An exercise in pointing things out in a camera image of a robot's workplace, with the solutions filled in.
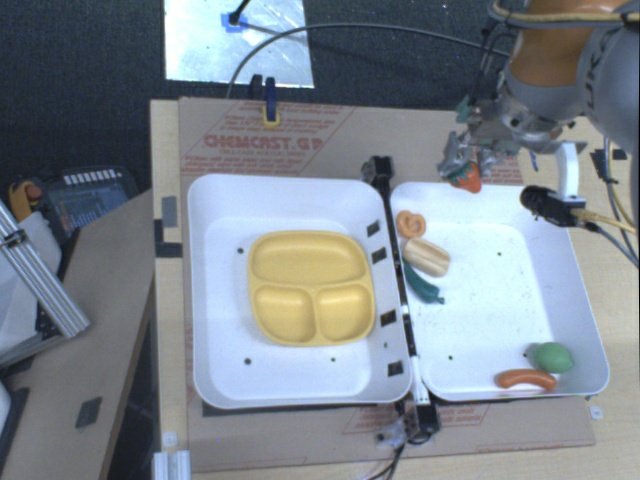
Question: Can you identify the yellow divided plate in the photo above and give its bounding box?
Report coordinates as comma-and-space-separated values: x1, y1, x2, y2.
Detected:
246, 229, 378, 348

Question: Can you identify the thin black and white rod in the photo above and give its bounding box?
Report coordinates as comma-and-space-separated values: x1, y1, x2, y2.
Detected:
375, 177, 427, 405

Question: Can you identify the green toy lime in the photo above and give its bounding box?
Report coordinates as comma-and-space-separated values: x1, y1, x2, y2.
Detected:
528, 341, 575, 375

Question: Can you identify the green toy pepper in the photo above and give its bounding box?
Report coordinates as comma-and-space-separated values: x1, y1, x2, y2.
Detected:
402, 260, 447, 306

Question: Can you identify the black block with thin wires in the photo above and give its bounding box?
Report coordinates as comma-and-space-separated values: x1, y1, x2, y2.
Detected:
398, 398, 444, 445
360, 155, 397, 188

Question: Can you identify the orange toy sausage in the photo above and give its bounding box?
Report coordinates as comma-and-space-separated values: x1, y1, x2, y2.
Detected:
495, 368, 559, 392

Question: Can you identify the black cylinder on white bracket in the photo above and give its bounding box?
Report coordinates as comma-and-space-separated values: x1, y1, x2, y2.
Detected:
519, 140, 589, 229

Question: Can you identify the tan toy bread roll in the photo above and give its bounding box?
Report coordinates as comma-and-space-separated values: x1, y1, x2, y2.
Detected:
402, 237, 452, 279

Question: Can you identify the orange toy pretzel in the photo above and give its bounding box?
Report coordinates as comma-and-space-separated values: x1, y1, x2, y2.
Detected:
395, 209, 428, 240

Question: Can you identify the brown cardboard board red print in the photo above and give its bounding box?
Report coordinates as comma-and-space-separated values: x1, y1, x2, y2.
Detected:
178, 96, 598, 474

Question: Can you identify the white plastic tray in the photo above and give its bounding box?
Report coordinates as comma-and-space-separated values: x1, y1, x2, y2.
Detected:
389, 181, 612, 403
186, 172, 415, 411

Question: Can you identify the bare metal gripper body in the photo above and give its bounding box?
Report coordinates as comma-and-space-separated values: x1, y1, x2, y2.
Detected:
464, 95, 562, 164

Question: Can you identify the red toy strawberry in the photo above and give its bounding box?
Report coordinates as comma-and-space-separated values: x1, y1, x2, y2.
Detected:
448, 161, 483, 195

